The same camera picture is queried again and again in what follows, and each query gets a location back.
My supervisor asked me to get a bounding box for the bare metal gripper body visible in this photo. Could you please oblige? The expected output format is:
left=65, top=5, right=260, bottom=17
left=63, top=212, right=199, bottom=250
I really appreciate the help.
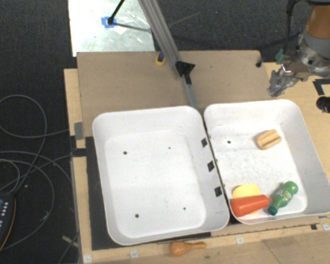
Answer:
left=280, top=43, right=330, bottom=84

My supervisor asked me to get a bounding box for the tan bread roll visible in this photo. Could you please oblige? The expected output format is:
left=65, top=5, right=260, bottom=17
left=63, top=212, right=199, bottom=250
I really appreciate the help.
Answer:
left=256, top=128, right=283, bottom=151

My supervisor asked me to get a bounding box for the white plastic tray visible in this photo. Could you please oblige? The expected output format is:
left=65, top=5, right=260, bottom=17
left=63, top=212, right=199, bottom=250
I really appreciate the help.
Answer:
left=91, top=102, right=233, bottom=248
left=202, top=95, right=330, bottom=228

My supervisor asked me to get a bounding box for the yellow cheese slice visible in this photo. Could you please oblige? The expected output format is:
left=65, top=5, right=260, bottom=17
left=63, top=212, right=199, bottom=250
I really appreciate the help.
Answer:
left=231, top=183, right=263, bottom=216

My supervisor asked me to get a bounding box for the green bottle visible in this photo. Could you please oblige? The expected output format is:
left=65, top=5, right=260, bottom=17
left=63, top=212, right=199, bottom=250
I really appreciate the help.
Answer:
left=265, top=180, right=301, bottom=217

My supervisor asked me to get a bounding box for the orange-red squeeze bottle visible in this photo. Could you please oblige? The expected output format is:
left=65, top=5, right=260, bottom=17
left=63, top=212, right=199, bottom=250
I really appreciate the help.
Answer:
left=229, top=193, right=274, bottom=218

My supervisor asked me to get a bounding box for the brown cardboard board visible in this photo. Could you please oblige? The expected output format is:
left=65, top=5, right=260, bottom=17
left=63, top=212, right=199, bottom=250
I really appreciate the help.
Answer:
left=75, top=35, right=330, bottom=252

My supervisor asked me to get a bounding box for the brown chicken drumstick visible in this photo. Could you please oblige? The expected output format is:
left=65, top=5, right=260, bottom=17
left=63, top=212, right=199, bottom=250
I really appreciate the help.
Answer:
left=168, top=239, right=207, bottom=257

